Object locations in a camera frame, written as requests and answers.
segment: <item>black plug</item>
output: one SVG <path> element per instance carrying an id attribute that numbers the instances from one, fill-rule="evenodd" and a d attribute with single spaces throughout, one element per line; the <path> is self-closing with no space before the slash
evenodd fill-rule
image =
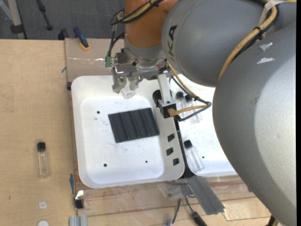
<path id="1" fill-rule="evenodd" d="M 201 216 L 197 212 L 193 212 L 191 216 L 198 226 L 207 226 L 207 224 L 202 220 Z"/>

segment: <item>blue and yellow clamp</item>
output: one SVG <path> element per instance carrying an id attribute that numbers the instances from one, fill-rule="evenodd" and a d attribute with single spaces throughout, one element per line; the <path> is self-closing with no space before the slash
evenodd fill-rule
<path id="1" fill-rule="evenodd" d="M 88 51 L 89 49 L 91 49 L 91 46 L 88 44 L 87 39 L 84 36 L 83 32 L 78 27 L 74 27 L 73 31 L 74 31 L 76 37 L 78 37 L 80 40 L 80 42 L 79 42 L 80 47 L 84 51 Z"/>

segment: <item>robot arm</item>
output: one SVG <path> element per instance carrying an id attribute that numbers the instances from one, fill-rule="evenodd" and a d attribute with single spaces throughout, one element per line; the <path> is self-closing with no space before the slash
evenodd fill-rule
<path id="1" fill-rule="evenodd" d="M 215 87 L 214 127 L 230 163 L 278 221 L 296 226 L 296 3 L 272 6 L 262 23 L 268 2 L 126 0 L 113 89 L 158 79 L 168 117 L 176 110 L 166 89 L 173 67 Z M 145 12 L 135 11 L 144 3 Z"/>

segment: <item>gray floor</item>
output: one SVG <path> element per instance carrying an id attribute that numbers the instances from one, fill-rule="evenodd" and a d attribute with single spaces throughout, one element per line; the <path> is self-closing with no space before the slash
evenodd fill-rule
<path id="1" fill-rule="evenodd" d="M 124 7 L 125 0 L 41 0 L 53 26 L 46 29 L 42 13 L 36 0 L 16 0 L 28 39 L 57 40 L 58 33 L 65 28 L 74 37 L 73 27 L 82 30 L 86 38 L 110 38 L 112 15 Z M 10 20 L 0 7 L 0 39 L 17 39 L 10 30 Z M 117 34 L 123 31 L 118 27 Z"/>

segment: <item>wooden table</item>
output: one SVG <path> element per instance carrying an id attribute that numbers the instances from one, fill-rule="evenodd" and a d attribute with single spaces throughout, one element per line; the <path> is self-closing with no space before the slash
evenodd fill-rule
<path id="1" fill-rule="evenodd" d="M 69 182 L 74 166 L 65 67 L 64 41 L 0 40 L 0 226 L 35 226 L 42 219 L 50 226 L 64 226 L 69 216 L 77 215 Z M 48 178 L 38 176 L 39 141 L 47 147 Z M 40 209 L 43 201 L 47 207 Z M 203 220 L 208 226 L 267 224 L 267 210 L 257 198 L 231 203 L 234 212 L 247 204 L 264 218 L 227 221 L 220 213 Z M 172 207 L 93 216 L 88 225 L 158 225 L 154 218 L 174 211 Z M 180 207 L 174 225 L 194 225 L 189 214 L 187 207 Z"/>

